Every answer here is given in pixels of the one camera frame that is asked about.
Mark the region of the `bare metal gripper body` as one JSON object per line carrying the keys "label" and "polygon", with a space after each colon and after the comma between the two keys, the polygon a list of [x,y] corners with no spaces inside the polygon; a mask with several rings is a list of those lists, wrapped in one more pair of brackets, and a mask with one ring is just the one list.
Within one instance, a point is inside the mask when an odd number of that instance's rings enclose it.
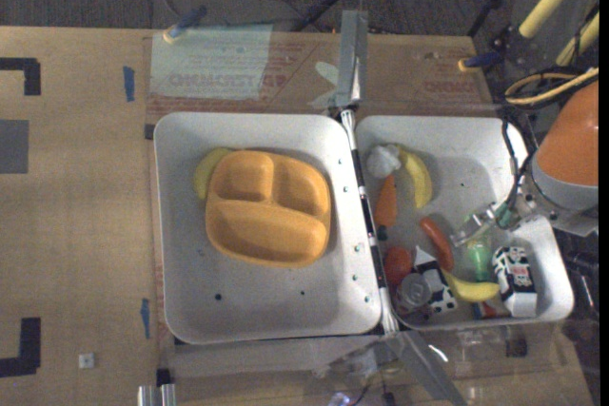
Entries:
{"label": "bare metal gripper body", "polygon": [[528,222],[555,220],[555,207],[541,194],[519,190],[511,206],[510,228],[519,228]]}

